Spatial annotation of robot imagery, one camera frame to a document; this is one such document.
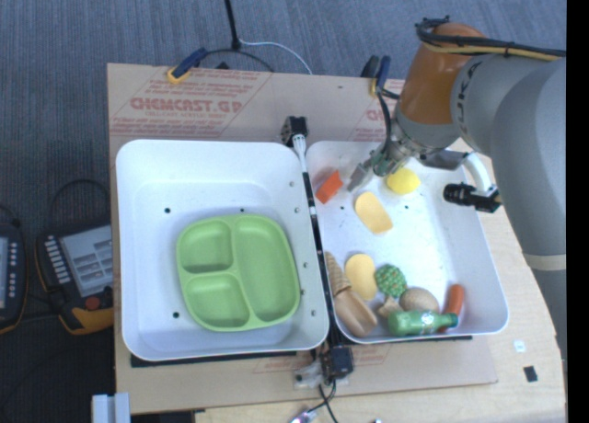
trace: red button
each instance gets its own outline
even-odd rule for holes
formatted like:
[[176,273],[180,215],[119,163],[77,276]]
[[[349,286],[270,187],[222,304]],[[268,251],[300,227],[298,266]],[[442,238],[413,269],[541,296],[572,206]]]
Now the red button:
[[100,308],[100,299],[96,295],[92,295],[86,299],[87,310],[97,310]]

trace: orange block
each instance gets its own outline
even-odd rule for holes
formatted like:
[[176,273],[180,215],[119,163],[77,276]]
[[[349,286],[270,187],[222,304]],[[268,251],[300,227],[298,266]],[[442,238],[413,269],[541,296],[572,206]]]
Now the orange block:
[[335,170],[325,182],[319,187],[315,193],[315,197],[319,199],[323,204],[330,200],[343,186],[343,181],[340,179],[340,172]]

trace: black device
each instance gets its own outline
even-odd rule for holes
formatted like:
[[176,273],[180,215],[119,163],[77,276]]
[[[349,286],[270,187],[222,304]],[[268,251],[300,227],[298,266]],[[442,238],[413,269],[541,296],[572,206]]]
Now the black device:
[[67,330],[85,335],[113,323],[110,220],[48,229],[37,238],[37,269]]
[[0,223],[0,334],[18,325],[27,301],[28,266],[20,230]]

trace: cardboard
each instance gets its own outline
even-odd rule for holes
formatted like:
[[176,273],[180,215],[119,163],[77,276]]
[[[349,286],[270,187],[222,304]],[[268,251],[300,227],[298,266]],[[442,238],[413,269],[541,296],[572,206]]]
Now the cardboard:
[[[115,156],[138,139],[280,142],[289,116],[305,116],[307,146],[318,141],[378,142],[385,136],[370,80],[339,76],[193,69],[167,82],[168,67],[109,64],[110,183],[114,255],[117,392],[128,392],[134,414],[298,400],[316,389],[295,389],[294,356],[133,367],[121,339],[121,271]],[[400,80],[387,88],[398,92]],[[394,101],[389,101],[394,108]],[[484,336],[472,339],[354,345],[355,370],[339,395],[495,383]]]

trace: green plate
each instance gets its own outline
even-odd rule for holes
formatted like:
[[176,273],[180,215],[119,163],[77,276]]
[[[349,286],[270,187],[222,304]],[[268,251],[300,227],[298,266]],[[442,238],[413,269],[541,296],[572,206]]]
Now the green plate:
[[300,301],[295,259],[282,227],[255,214],[212,217],[186,227],[176,245],[184,301],[214,331],[276,325]]

